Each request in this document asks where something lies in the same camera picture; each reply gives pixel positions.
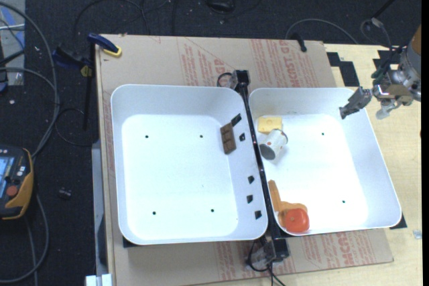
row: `cable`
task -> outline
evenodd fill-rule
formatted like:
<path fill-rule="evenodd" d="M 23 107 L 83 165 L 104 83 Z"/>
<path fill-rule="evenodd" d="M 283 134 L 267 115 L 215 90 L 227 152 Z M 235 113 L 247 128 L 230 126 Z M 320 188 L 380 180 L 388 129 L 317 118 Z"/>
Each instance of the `cable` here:
<path fill-rule="evenodd" d="M 255 272 L 260 272 L 260 273 L 262 273 L 262 272 L 266 272 L 266 271 L 268 271 L 268 267 L 267 267 L 267 268 L 265 268 L 265 269 L 257 269 L 257 268 L 255 268 L 255 267 L 252 265 L 252 254 L 253 254 L 253 248 L 255 247 L 255 243 L 256 243 L 256 240 L 254 240 L 254 241 L 253 241 L 253 243 L 252 243 L 252 246 L 251 246 L 251 248 L 250 248 L 249 254 L 247 255 L 246 263 L 247 263 L 247 264 L 249 265 L 249 267 L 250 267 L 250 268 L 252 268 Z"/>
<path fill-rule="evenodd" d="M 285 40 L 289 39 L 289 34 L 291 32 L 291 30 L 297 26 L 298 24 L 301 23 L 305 23 L 307 21 L 317 21 L 317 22 L 321 22 L 321 23 L 325 23 L 325 24 L 329 24 L 332 25 L 333 27 L 336 27 L 338 30 L 340 30 L 341 32 L 343 32 L 348 38 L 350 38 L 350 40 L 352 40 L 355 44 L 359 44 L 358 41 L 351 35 L 349 34 L 347 31 L 345 31 L 343 28 L 339 27 L 337 24 L 331 23 L 330 21 L 325 21 L 323 19 L 317 19 L 317 18 L 308 18 L 308 19 L 302 19 L 300 21 L 297 21 L 295 23 L 293 23 L 289 29 L 287 30 L 286 34 L 285 34 Z"/>
<path fill-rule="evenodd" d="M 245 14 L 245 13 L 247 13 L 247 12 L 250 12 L 250 11 L 254 10 L 256 7 L 258 7 L 258 6 L 259 6 L 259 4 L 260 4 L 261 2 L 262 2 L 262 0 L 257 0 L 257 2 L 256 2 L 254 5 L 252 5 L 251 7 L 247 8 L 247 9 L 242 10 L 242 12 L 239 12 L 239 13 L 237 13 L 237 14 L 235 14 L 235 15 L 232 15 L 232 16 L 229 16 L 229 17 L 225 17 L 225 18 L 224 18 L 224 21 L 231 20 L 232 18 L 237 18 L 237 17 L 239 17 L 239 16 L 241 16 L 241 15 L 244 15 L 244 14 Z"/>
<path fill-rule="evenodd" d="M 32 73 L 34 75 L 39 76 L 40 78 L 42 78 L 43 80 L 45 80 L 53 89 L 54 91 L 54 112 L 52 114 L 52 120 L 49 124 L 49 127 L 46 129 L 45 134 L 42 136 L 38 146 L 36 147 L 36 150 L 32 153 L 32 160 L 33 163 L 36 162 L 36 157 L 38 156 L 38 154 L 42 151 L 42 149 L 44 148 L 45 144 L 48 142 L 48 139 L 50 138 L 50 135 L 52 133 L 52 128 L 54 126 L 54 123 L 56 121 L 56 118 L 58 116 L 58 112 L 60 110 L 60 97 L 58 95 L 58 87 L 57 87 L 57 79 L 56 79 L 56 73 L 55 73 L 55 63 L 54 60 L 51 56 L 51 49 L 49 47 L 48 41 L 46 40 L 44 34 L 42 33 L 42 31 L 40 30 L 40 28 L 36 25 L 36 23 L 33 21 L 32 18 L 30 18 L 28 15 L 26 15 L 24 12 L 22 12 L 20 9 L 4 3 L 3 1 L 0 1 L 0 6 L 4 6 L 7 7 L 8 9 L 18 13 L 20 16 L 22 16 L 25 20 L 26 23 L 30 23 L 31 26 L 37 31 L 38 35 L 40 36 L 40 38 L 42 39 L 46 52 L 48 53 L 48 59 L 51 65 L 51 72 L 52 72 L 52 81 L 50 81 L 49 79 L 47 79 L 45 76 L 41 75 L 40 73 L 34 72 L 33 70 L 28 70 L 26 68 L 0 68 L 0 70 L 23 70 L 25 72 L 29 72 Z M 44 211 L 44 207 L 42 205 L 42 202 L 40 200 L 40 197 L 38 196 L 38 194 L 36 194 L 36 200 L 38 202 L 39 208 L 40 208 L 40 212 L 42 213 L 42 217 L 43 217 L 43 221 L 45 224 L 45 247 L 44 247 L 44 251 L 39 259 L 39 261 L 34 265 L 34 267 L 27 272 L 26 274 L 14 278 L 14 279 L 8 279 L 8 280 L 2 280 L 0 279 L 0 284 L 6 284 L 6 283 L 16 283 L 19 282 L 21 280 L 26 279 L 27 277 L 29 277 L 30 275 L 34 274 L 40 267 L 40 265 L 44 262 L 44 259 L 46 258 L 46 255 L 48 253 L 48 248 L 49 248 L 49 225 L 48 225 L 48 220 L 46 218 L 46 213 Z"/>
<path fill-rule="evenodd" d="M 36 262 L 36 250 L 34 248 L 33 234 L 32 234 L 31 228 L 29 227 L 29 222 L 28 222 L 27 216 L 24 216 L 24 221 L 25 221 L 25 226 L 27 227 L 29 244 L 30 244 L 30 246 L 32 248 L 33 266 L 35 267 L 37 265 L 37 262 Z M 34 271 L 33 276 L 34 276 L 34 286 L 38 286 L 39 285 L 38 272 Z"/>
<path fill-rule="evenodd" d="M 10 61 L 16 59 L 17 57 L 21 56 L 22 54 L 24 54 L 24 51 L 20 50 L 16 53 L 13 53 L 12 55 L 9 55 L 8 57 L 0 60 L 0 66 L 8 64 Z"/>
<path fill-rule="evenodd" d="M 36 200 L 39 204 L 39 208 L 40 208 L 40 212 L 42 213 L 42 217 L 43 217 L 43 221 L 44 221 L 44 225 L 45 225 L 45 247 L 43 250 L 43 253 L 41 255 L 41 257 L 39 258 L 39 261 L 36 263 L 36 265 L 30 270 L 28 271 L 26 274 L 14 278 L 14 279 L 8 279 L 8 280 L 4 280 L 4 279 L 0 279 L 0 284 L 8 284 L 8 283 L 18 283 L 26 278 L 28 278 L 31 274 L 33 274 L 34 272 L 36 272 L 40 265 L 43 263 L 47 253 L 48 253 L 48 248 L 49 248 L 49 226 L 48 226 L 48 220 L 46 218 L 46 213 L 45 210 L 42 206 L 42 202 L 40 201 L 39 196 L 36 194 Z"/>
<path fill-rule="evenodd" d="M 76 19 L 74 20 L 74 25 L 73 25 L 73 42 L 74 42 L 74 44 L 76 45 L 76 41 L 77 41 L 77 26 L 78 26 L 78 23 L 79 23 L 79 20 L 80 20 L 80 18 L 82 17 L 82 15 L 83 15 L 83 13 L 88 9 L 88 8 L 90 8 L 91 6 L 94 6 L 94 5 L 96 5 L 96 4 L 98 4 L 98 3 L 102 3 L 103 1 L 122 1 L 122 2 L 124 2 L 124 3 L 128 3 L 128 4 L 131 4 L 132 6 L 134 6 L 134 7 L 136 7 L 139 11 L 140 11 L 140 15 L 139 15 L 139 17 L 141 17 L 142 18 L 142 20 L 143 20 L 143 24 L 144 24 L 144 26 L 145 26 L 145 30 L 146 30 L 146 33 L 147 33 L 147 35 L 150 35 L 150 30 L 149 30 L 149 25 L 147 24 L 147 20 L 146 20 L 146 16 L 145 16 L 145 12 L 144 12 L 144 10 L 143 10 L 143 7 L 141 7 L 140 5 L 138 5 L 137 3 L 134 3 L 133 1 L 131 1 L 131 0 L 94 0 L 94 1 L 91 1 L 89 4 L 87 4 L 83 9 L 81 9 L 80 11 L 79 11 L 79 13 L 78 13 L 78 15 L 77 15 L 77 17 L 76 17 Z"/>
<path fill-rule="evenodd" d="M 71 144 L 71 145 L 75 145 L 75 146 L 77 146 L 77 147 L 92 147 L 93 146 L 93 144 L 84 144 L 84 143 L 76 143 L 76 142 L 73 142 L 73 141 L 70 141 L 69 139 L 67 139 L 67 138 L 65 138 L 60 132 L 59 132 L 59 130 L 58 130 L 58 127 L 57 127 L 57 123 L 58 123 L 58 120 L 60 119 L 60 117 L 65 113 L 65 112 L 68 112 L 68 111 L 77 111 L 77 112 L 79 112 L 79 113 L 81 113 L 82 115 L 84 115 L 84 112 L 83 111 L 81 111 L 81 110 L 79 110 L 79 109 L 76 109 L 76 108 L 67 108 L 67 109 L 62 109 L 61 111 L 60 111 L 60 113 L 58 113 L 58 116 L 57 116 L 57 119 L 56 119 L 56 122 L 55 122 L 55 131 L 56 131 L 56 133 L 57 133 L 57 135 L 63 140 L 63 141 L 65 141 L 65 142 L 67 142 L 67 143 L 69 143 L 69 144 Z"/>
<path fill-rule="evenodd" d="M 172 36 L 176 35 L 176 12 L 179 0 L 175 0 L 173 4 L 173 12 L 172 12 Z"/>
<path fill-rule="evenodd" d="M 273 272 L 273 263 L 271 263 L 271 265 L 268 267 L 268 271 L 269 274 L 271 274 L 271 284 L 273 285 L 273 279 L 275 279 L 281 286 L 286 286 L 285 283 L 283 283 L 278 277 L 277 275 L 274 274 Z"/>
<path fill-rule="evenodd" d="M 25 30 L 25 24 L 0 26 L 0 30 L 24 31 Z"/>
<path fill-rule="evenodd" d="M 18 42 L 18 44 L 21 47 L 21 49 L 24 50 L 24 45 L 22 44 L 21 40 L 14 34 L 14 32 L 11 29 L 10 25 L 6 21 L 2 20 L 1 18 L 0 18 L 0 22 L 3 23 L 3 24 L 5 24 L 5 28 L 7 30 L 9 30 L 9 32 L 12 35 L 12 37 L 15 38 L 16 42 Z"/>
<path fill-rule="evenodd" d="M 372 38 L 370 38 L 369 36 L 367 36 L 367 34 L 365 33 L 365 29 L 367 31 L 369 31 L 371 29 L 371 26 L 375 26 L 375 27 L 379 28 L 381 30 L 381 32 L 383 32 L 383 34 L 387 40 L 387 45 L 379 43 L 379 42 L 373 40 Z M 371 43 L 377 44 L 379 46 L 385 46 L 385 47 L 387 46 L 388 48 L 391 47 L 390 36 L 389 36 L 387 30 L 384 28 L 384 25 L 382 24 L 382 22 L 380 22 L 378 19 L 375 19 L 375 18 L 366 19 L 365 21 L 363 21 L 361 23 L 360 29 L 361 29 L 361 33 L 365 36 L 365 38 L 367 38 L 369 41 L 371 41 Z"/>

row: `cardboard sheet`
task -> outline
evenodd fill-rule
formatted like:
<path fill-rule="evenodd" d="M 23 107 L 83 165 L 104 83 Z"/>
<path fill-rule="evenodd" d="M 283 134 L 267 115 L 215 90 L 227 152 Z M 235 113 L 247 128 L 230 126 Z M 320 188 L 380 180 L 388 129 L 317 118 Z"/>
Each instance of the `cardboard sheet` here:
<path fill-rule="evenodd" d="M 245 266 L 251 242 L 169 244 L 123 247 L 117 220 L 110 96 L 122 84 L 215 86 L 217 78 L 247 69 L 251 90 L 259 87 L 335 87 L 325 48 L 306 42 L 223 38 L 173 38 L 106 35 L 123 54 L 99 51 L 97 76 L 104 119 L 107 160 L 105 204 L 109 256 L 115 285 L 196 285 L 264 277 Z M 291 256 L 274 265 L 277 275 L 320 271 L 393 261 L 383 229 L 342 232 L 288 239 Z"/>

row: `black carpet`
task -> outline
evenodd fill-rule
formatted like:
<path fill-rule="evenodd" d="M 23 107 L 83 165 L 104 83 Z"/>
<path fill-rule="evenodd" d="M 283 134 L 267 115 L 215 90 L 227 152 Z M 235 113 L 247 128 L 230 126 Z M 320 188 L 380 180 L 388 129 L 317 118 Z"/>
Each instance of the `black carpet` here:
<path fill-rule="evenodd" d="M 142 16 L 142 0 L 26 0 L 26 13 L 44 33 L 51 51 L 64 44 L 88 57 L 89 32 L 282 39 L 293 23 L 303 19 L 333 22 L 360 44 L 372 44 L 361 33 L 361 23 L 388 1 L 234 0 L 234 12 L 225 15 L 211 11 L 204 0 L 145 0 Z M 378 19 L 393 45 L 406 44 L 422 22 L 422 0 L 395 0 Z M 353 44 L 341 30 L 320 21 L 300 23 L 293 31 L 304 40 Z M 366 34 L 387 45 L 380 30 L 372 27 Z M 25 43 L 25 67 L 50 77 L 47 51 L 29 23 Z M 84 285 L 86 275 L 95 273 L 90 145 L 98 137 L 97 100 L 93 92 L 88 130 L 83 131 L 86 80 L 78 70 L 57 68 L 57 75 L 65 111 L 35 166 L 36 193 L 50 230 L 49 250 L 38 269 L 38 281 L 39 285 L 77 286 Z M 10 87 L 0 96 L 1 142 L 34 151 L 48 127 L 53 101 L 50 87 L 37 76 L 26 75 L 24 87 Z M 70 192 L 69 198 L 60 197 L 64 190 Z M 36 199 L 27 217 L 39 258 L 44 250 L 45 229 Z M 0 284 L 3 279 L 25 274 L 32 265 L 24 220 L 0 222 Z M 34 285 L 34 279 L 29 277 L 16 285 Z"/>

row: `yellow clamp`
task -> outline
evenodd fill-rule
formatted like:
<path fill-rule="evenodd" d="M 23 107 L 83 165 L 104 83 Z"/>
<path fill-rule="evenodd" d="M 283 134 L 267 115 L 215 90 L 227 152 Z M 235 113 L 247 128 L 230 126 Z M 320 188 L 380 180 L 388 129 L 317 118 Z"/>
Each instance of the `yellow clamp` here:
<path fill-rule="evenodd" d="M 112 51 L 110 51 L 110 50 L 107 50 L 107 49 L 103 49 L 103 51 L 104 51 L 104 53 L 106 53 L 107 55 L 110 55 L 110 56 L 113 56 L 114 58 L 118 58 L 119 56 L 121 56 L 121 54 L 122 54 L 122 49 L 121 49 L 121 47 L 118 47 L 118 46 L 115 46 L 116 48 L 118 48 L 118 51 L 117 52 L 112 52 Z"/>

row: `white cable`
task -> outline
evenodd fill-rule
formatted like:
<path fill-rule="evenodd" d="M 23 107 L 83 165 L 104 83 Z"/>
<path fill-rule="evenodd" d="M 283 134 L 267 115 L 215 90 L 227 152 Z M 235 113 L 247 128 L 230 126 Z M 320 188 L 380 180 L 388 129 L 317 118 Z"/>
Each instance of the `white cable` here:
<path fill-rule="evenodd" d="M 347 31 L 345 31 L 343 28 L 341 28 L 341 27 L 339 27 L 337 24 L 334 24 L 334 23 L 332 23 L 332 22 L 330 22 L 330 21 L 325 21 L 325 20 L 323 20 L 323 19 L 318 19 L 318 18 L 307 18 L 307 19 L 303 19 L 303 20 L 300 20 L 300 21 L 297 21 L 297 22 L 295 22 L 295 23 L 293 23 L 290 27 L 289 27 L 289 29 L 287 30 L 287 32 L 286 32 L 286 35 L 285 35 L 285 40 L 289 40 L 290 38 L 289 38 L 289 34 L 290 34 L 290 32 L 291 32 L 291 30 L 295 27 L 295 26 L 297 26 L 298 24 L 300 24 L 300 23 L 305 23 L 305 22 L 307 22 L 307 21 L 318 21 L 318 22 L 321 22 L 321 23 L 325 23 L 325 24 L 329 24 L 329 25 L 331 25 L 331 26 L 333 26 L 333 27 L 336 27 L 338 30 L 340 30 L 341 32 L 343 32 L 348 38 L 350 38 L 355 44 L 359 44 L 358 43 L 358 41 L 351 35 L 351 34 L 349 34 Z"/>
<path fill-rule="evenodd" d="M 19 29 L 21 27 L 25 27 L 25 24 L 15 24 L 15 25 L 9 25 L 9 26 L 0 26 L 0 30 L 5 30 L 5 29 Z"/>

